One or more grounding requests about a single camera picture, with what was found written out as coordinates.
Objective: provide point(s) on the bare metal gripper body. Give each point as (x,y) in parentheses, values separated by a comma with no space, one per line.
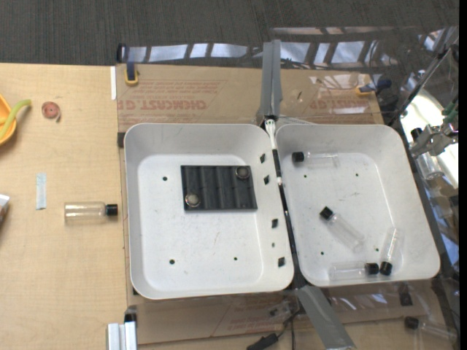
(443,139)

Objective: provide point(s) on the clear bottle black cap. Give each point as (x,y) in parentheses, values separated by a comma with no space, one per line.
(434,329)
(321,159)
(343,230)
(431,167)
(85,213)
(391,244)
(350,271)

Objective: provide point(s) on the white plastic tray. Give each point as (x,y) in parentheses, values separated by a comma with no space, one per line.
(357,202)
(204,239)

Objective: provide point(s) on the thin black and white rod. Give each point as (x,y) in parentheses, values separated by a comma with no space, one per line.
(277,166)

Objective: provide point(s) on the round silver disc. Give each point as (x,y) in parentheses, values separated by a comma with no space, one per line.
(242,173)
(192,200)

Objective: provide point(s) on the brown cardboard board red print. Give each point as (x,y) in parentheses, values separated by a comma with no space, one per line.
(233,86)

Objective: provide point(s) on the black ribbed rack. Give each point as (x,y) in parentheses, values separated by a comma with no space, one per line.
(219,190)

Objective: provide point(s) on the pink round slice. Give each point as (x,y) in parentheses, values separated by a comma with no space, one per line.
(50,109)

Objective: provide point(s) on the yellow-green bent stick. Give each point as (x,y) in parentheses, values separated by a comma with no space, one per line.
(14,111)

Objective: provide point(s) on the orange divided plate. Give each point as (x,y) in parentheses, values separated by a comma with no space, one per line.
(6,130)

